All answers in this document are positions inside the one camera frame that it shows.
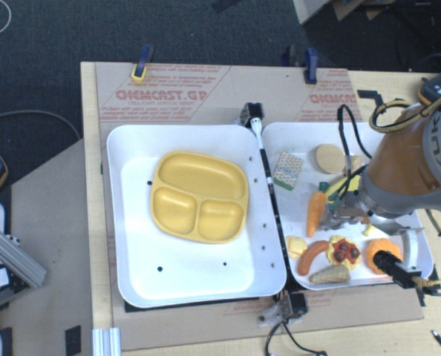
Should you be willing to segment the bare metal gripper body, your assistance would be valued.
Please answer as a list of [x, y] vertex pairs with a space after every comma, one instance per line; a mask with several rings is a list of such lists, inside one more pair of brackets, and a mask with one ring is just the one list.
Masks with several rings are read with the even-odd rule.
[[367, 193], [347, 192], [342, 199], [327, 203], [319, 221], [320, 231], [338, 230], [345, 225], [371, 224], [389, 235], [398, 234], [405, 226], [397, 222], [399, 214], [380, 208]]

